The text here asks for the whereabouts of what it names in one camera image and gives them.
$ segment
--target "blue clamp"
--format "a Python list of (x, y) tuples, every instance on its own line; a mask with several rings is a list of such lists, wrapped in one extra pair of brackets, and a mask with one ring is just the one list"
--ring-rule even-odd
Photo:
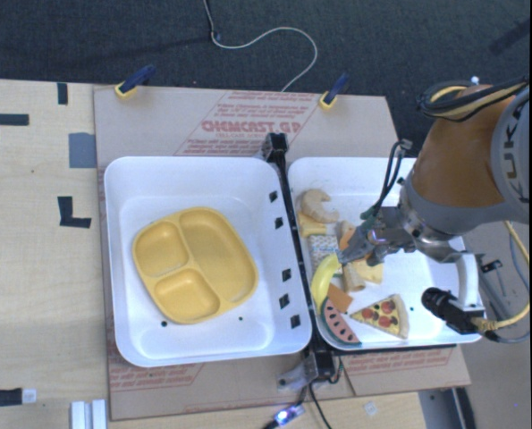
[(119, 98), (129, 98), (136, 91), (136, 87), (139, 85), (146, 85), (150, 79), (156, 73), (156, 68), (154, 65), (147, 65), (142, 67), (136, 73), (132, 74), (126, 81), (118, 84), (114, 87), (114, 92)]
[(324, 109), (330, 109), (337, 99), (337, 94), (345, 92), (349, 88), (349, 75), (344, 73), (335, 82), (334, 86), (319, 98), (319, 105)]

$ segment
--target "white cable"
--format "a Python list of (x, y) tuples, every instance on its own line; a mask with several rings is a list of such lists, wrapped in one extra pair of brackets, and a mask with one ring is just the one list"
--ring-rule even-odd
[(222, 43), (220, 43), (216, 38), (215, 38), (215, 31), (214, 31), (214, 20), (212, 19), (212, 14), (210, 13), (210, 8), (208, 6), (208, 2), (207, 0), (202, 0), (202, 2), (204, 3), (204, 9), (206, 11), (206, 15), (208, 17), (208, 21), (210, 23), (210, 37), (212, 38), (212, 43), (214, 43), (216, 46), (218, 47), (221, 47), (222, 49), (242, 49), (244, 47), (249, 47), (255, 43), (257, 43), (260, 39), (262, 38), (265, 38), (267, 37), (268, 35), (271, 35), (272, 33), (274, 32), (277, 32), (277, 31), (293, 31), (293, 32), (297, 32), (301, 35), (303, 35), (308, 41), (309, 43), (311, 43), (311, 45), (313, 46), (313, 60), (311, 61), (311, 63), (299, 74), (297, 75), (295, 78), (293, 78), (293, 80), (291, 80), (290, 82), (288, 82), (282, 89), (282, 92), (285, 92), (285, 90), (287, 90), (287, 88), (289, 86), (291, 86), (295, 81), (297, 81), (299, 78), (301, 78), (304, 74), (306, 74), (307, 72), (309, 72), (309, 70), (311, 70), (311, 68), (313, 67), (313, 65), (316, 63), (317, 61), (317, 45), (316, 45), (316, 42), (313, 40), (313, 38), (308, 35), (306, 32), (304, 32), (303, 30), (301, 29), (296, 29), (294, 27), (276, 27), (275, 29), (270, 29), (264, 33), (262, 33), (259, 37), (256, 37), (254, 38), (253, 40), (251, 40), (249, 43), (246, 43), (244, 45), (238, 45), (238, 46), (227, 46), (227, 45), (223, 45)]

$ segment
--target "dark backdrop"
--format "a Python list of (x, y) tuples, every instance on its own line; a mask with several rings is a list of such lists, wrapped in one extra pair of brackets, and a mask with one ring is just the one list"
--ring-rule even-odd
[[(529, 74), (530, 0), (209, 0), (225, 44), (292, 26), (317, 43), (288, 90), (385, 96), (419, 149), (431, 121), (415, 97), (440, 81)], [(150, 84), (281, 90), (312, 60), (297, 33), (214, 46), (202, 0), (0, 0), (0, 79), (117, 83), (154, 64)]]

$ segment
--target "light wood surface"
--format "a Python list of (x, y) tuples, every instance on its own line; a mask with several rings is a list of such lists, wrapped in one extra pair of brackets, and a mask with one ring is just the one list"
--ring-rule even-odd
[[(70, 85), (64, 106), (55, 83), (0, 80), (0, 113), (30, 115), (27, 127), (0, 126), (0, 389), (37, 390), (36, 403), (0, 408), (0, 427), (68, 427), (71, 402), (108, 400), (97, 171), (70, 168), (68, 155), (70, 133), (94, 133), (92, 86)], [(74, 216), (92, 218), (89, 229), (59, 226), (60, 196), (73, 198)], [(334, 428), (426, 427), (414, 392), (321, 405)], [(306, 408), (291, 427), (324, 427)], [(108, 426), (259, 428), (277, 409)]]

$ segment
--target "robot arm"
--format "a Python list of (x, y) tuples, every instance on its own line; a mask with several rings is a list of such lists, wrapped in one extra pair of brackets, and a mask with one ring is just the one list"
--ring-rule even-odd
[[(460, 96), (436, 103), (454, 91)], [(450, 242), (483, 223), (529, 223), (529, 82), (439, 85), (421, 97), (420, 105), (436, 121), (402, 181), (399, 204), (381, 207), (380, 198), (361, 216), (366, 221), (338, 257), (342, 264), (365, 258), (378, 265), (402, 249), (455, 263), (458, 298), (431, 288), (422, 300), (457, 332), (477, 332), (470, 319), (484, 310), (477, 305), (476, 259)], [(407, 147), (403, 142), (397, 147), (399, 164)]]

